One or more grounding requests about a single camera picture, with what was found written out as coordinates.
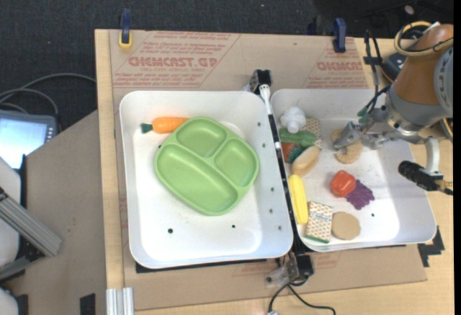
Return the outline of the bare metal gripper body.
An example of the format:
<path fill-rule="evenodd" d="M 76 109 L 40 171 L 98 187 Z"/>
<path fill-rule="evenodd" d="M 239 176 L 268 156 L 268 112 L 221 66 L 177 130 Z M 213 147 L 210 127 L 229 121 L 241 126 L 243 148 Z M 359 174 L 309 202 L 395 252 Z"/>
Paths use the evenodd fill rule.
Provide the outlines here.
<path fill-rule="evenodd" d="M 373 110 L 364 107 L 359 111 L 361 132 L 373 149 L 398 139 L 412 144 L 424 143 L 425 138 L 419 131 L 430 126 L 432 120 L 433 107 L 375 107 Z"/>

